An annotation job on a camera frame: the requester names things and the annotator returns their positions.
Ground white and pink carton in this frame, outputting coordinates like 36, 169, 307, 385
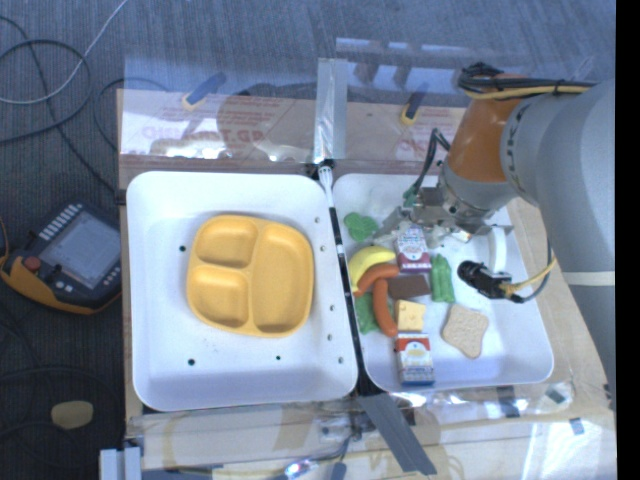
392, 222, 433, 275

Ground yellow cheese wedge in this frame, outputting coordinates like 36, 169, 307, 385
393, 299, 427, 332

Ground black cylinder on white bracket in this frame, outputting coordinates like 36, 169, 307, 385
456, 227, 515, 300

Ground yellow banana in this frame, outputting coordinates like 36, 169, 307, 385
347, 245, 397, 294

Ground pale yellow oval object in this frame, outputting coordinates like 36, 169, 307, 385
50, 400, 95, 430

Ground brown chocolate bar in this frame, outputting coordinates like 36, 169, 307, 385
387, 274, 432, 301

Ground green broccoli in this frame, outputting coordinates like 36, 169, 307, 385
342, 211, 380, 243

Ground brown cardboard board red print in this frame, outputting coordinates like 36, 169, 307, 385
115, 87, 617, 472

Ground red and white carton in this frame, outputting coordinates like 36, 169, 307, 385
394, 332, 436, 388

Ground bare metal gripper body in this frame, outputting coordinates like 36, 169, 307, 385
410, 185, 501, 233

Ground yellow divided plate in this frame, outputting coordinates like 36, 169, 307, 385
185, 213, 315, 339

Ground orange sausage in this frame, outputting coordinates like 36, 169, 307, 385
352, 263, 400, 298
372, 278, 399, 339

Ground beige bread slice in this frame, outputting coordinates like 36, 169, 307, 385
440, 303, 490, 360

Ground green lettuce leaf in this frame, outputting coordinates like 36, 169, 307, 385
354, 292, 381, 336

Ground white plastic tray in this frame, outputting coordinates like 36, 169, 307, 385
331, 172, 555, 394
125, 170, 359, 413

